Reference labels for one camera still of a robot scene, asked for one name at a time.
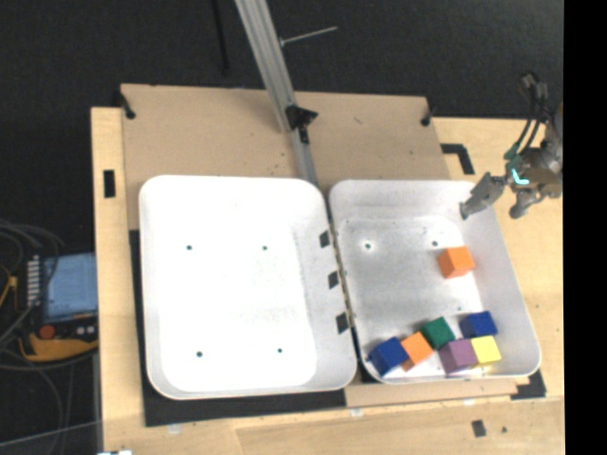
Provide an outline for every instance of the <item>black mat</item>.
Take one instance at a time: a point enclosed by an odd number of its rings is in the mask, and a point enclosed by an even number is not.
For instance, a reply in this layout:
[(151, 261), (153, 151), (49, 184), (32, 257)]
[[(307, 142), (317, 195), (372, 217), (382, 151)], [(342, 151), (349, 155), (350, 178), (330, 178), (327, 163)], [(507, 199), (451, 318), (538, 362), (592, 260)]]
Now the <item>black mat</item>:
[(136, 230), (129, 231), (129, 240), (133, 264), (133, 286), (137, 311), (139, 359), (146, 426), (154, 427), (216, 418), (316, 411), (345, 406), (345, 394), (343, 390), (184, 401), (167, 398), (156, 391), (150, 383), (145, 369), (139, 232)]

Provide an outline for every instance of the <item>wooden table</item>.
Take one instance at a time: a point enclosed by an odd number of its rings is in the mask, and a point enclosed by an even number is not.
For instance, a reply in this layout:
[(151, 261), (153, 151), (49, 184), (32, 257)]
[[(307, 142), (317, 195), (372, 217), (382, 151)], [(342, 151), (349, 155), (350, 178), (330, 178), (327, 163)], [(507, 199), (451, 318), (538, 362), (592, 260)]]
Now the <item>wooden table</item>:
[[(100, 294), (101, 409), (106, 450), (139, 454), (564, 453), (562, 200), (519, 220), (514, 195), (495, 204), (506, 247), (542, 350), (545, 397), (513, 401), (529, 379), (346, 388), (347, 407), (288, 415), (145, 427), (128, 230), (138, 187), (157, 173), (297, 176), (265, 91), (125, 84), (136, 112), (91, 111)], [(435, 118), (423, 98), (298, 93), (319, 112), (311, 152), (323, 192), (343, 178), (466, 179), (501, 174), (520, 120)], [(463, 144), (464, 174), (441, 144)], [(115, 190), (106, 182), (113, 175)], [(476, 436), (472, 422), (482, 422)]]

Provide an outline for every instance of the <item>yellow cube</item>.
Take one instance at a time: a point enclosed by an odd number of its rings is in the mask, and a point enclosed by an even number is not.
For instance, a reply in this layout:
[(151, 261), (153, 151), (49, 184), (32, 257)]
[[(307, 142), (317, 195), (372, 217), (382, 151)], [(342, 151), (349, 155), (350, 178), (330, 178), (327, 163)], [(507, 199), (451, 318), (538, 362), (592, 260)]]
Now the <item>yellow cube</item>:
[(478, 359), (476, 367), (489, 366), (502, 358), (494, 336), (475, 337), (470, 343)]

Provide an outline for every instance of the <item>green cube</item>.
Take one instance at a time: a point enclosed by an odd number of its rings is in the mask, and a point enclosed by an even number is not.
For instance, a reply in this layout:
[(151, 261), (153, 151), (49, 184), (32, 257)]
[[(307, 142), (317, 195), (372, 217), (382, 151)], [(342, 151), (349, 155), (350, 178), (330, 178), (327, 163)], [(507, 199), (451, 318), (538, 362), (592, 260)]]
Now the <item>green cube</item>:
[(444, 317), (428, 322), (421, 328), (420, 332), (435, 350), (455, 340), (455, 334)]

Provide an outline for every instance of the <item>black clamp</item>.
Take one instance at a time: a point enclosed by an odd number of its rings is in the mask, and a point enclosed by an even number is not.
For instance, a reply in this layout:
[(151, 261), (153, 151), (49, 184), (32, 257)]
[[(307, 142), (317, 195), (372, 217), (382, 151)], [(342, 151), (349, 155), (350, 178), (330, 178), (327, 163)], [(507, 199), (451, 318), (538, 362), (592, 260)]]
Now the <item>black clamp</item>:
[(285, 111), (291, 130), (298, 130), (302, 143), (309, 144), (310, 137), (307, 133), (307, 125), (314, 121), (319, 114), (314, 111), (305, 110), (299, 106), (295, 106), (294, 104), (287, 106)]

